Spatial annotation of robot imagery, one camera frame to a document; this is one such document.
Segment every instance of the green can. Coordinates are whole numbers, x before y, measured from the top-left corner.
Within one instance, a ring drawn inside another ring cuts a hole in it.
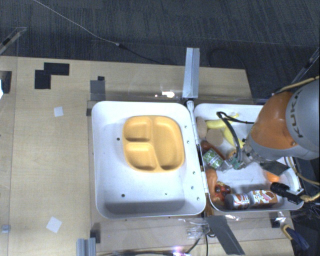
[[[215,152],[212,148],[210,148],[204,155],[203,155],[204,162],[212,167],[213,169],[217,170],[224,162],[220,155]]]

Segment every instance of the yellow divided plate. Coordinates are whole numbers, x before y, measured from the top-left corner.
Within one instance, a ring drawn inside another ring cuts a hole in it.
[[[181,130],[166,116],[129,118],[123,126],[122,141],[125,160],[137,171],[174,171],[185,161]]]

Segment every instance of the yellow banana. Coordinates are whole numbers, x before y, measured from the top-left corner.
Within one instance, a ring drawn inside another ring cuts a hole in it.
[[[223,137],[226,139],[226,141],[235,147],[234,137],[232,136],[231,131],[227,127],[224,129],[222,134],[223,134]],[[245,143],[240,139],[238,140],[239,140],[240,148],[242,149]]]
[[[239,116],[239,114],[237,113],[235,115],[232,115],[231,117],[232,118],[237,118],[238,116]],[[221,119],[208,120],[208,121],[205,121],[205,122],[206,122],[206,126],[209,129],[220,129],[220,128],[225,128],[226,127],[226,124]]]

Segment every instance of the wooden table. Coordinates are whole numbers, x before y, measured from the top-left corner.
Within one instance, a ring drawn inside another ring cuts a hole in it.
[[[69,76],[52,75],[50,90],[35,89],[35,70],[43,70],[44,62],[70,64]],[[11,231],[8,240],[0,242],[0,254],[76,255],[77,239],[89,238],[92,226],[86,116],[90,80],[105,77],[106,92],[112,93],[138,95],[141,91],[161,93],[160,89],[179,91],[184,67],[0,56],[1,69],[13,72],[11,96],[5,97],[12,97],[8,101],[15,104],[15,116],[14,129],[6,131],[8,138],[13,136],[13,149],[9,151],[12,152],[12,168],[6,167],[11,171],[11,179],[5,185],[10,188],[10,194],[5,194],[0,186],[0,203],[9,206]],[[244,70],[202,67],[199,83],[200,94],[214,91],[215,96],[251,97]],[[55,117],[56,107],[63,107],[63,116]],[[0,114],[0,131],[9,125],[3,121],[4,116]],[[4,135],[0,137],[1,155],[8,154],[2,147],[5,139]],[[62,222],[57,233],[46,228],[51,217]],[[240,242],[247,255],[293,254],[290,241],[279,229],[261,227],[259,232],[264,232],[265,236],[255,239],[252,230],[246,240]],[[130,239],[139,244],[141,239],[147,238],[132,234]],[[214,243],[210,245],[210,255],[225,255],[217,240],[210,242]],[[204,252],[205,246],[199,245],[192,255]]]

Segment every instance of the black floor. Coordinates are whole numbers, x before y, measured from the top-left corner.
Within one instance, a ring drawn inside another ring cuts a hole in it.
[[[184,65],[186,47],[197,47],[203,67],[245,68],[255,98],[290,84],[319,47],[319,0],[39,1],[154,61],[94,37],[33,0],[0,0],[0,41],[14,28],[27,27],[19,56]],[[319,60],[305,78],[318,74]],[[317,248],[319,225],[306,223],[297,227]]]

